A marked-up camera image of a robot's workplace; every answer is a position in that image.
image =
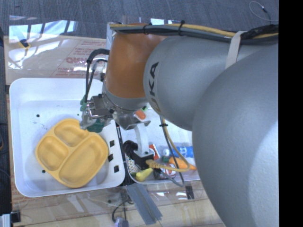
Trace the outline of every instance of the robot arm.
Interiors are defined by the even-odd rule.
[[[109,113],[100,118],[134,129],[135,111],[149,103],[193,132],[201,181],[227,227],[278,226],[277,35],[243,41],[225,69],[234,33],[175,31],[163,35],[186,36],[117,30],[98,98]]]

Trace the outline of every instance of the gray floor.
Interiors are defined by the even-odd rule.
[[[119,22],[122,16],[184,20],[188,24],[238,31],[278,24],[279,0],[0,0],[0,27],[5,35],[9,33],[10,15],[85,22],[87,27],[79,33],[101,38],[105,38],[106,22]],[[4,66],[0,48],[0,133],[5,143],[0,151],[0,170],[9,173]],[[5,212],[10,212],[10,187],[1,171],[0,215]]]

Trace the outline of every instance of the blue object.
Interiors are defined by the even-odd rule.
[[[182,156],[191,157],[191,158],[194,157],[194,151],[193,151],[192,146],[177,146],[176,148],[181,153]],[[174,149],[172,149],[172,152],[173,152],[174,156],[179,157],[179,155],[177,154],[177,152]],[[169,149],[164,149],[163,155],[166,157],[172,156]]]

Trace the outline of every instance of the yellow divided plate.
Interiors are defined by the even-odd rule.
[[[40,139],[36,147],[40,165],[71,188],[87,184],[108,157],[107,143],[97,134],[82,130],[76,119],[64,119]]]

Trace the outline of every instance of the white wire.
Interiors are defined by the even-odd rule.
[[[266,21],[270,21],[270,22],[277,22],[277,21],[279,21],[279,19],[277,19],[277,20],[266,19],[266,18],[260,17],[259,15],[255,14],[254,11],[251,9],[251,4],[252,4],[252,3],[257,3],[262,9],[264,9],[264,6],[263,6],[262,4],[260,4],[259,2],[251,1],[249,7],[250,7],[250,11],[252,12],[253,15],[257,16],[257,17],[260,18],[260,19],[263,19],[263,20],[266,20]]]

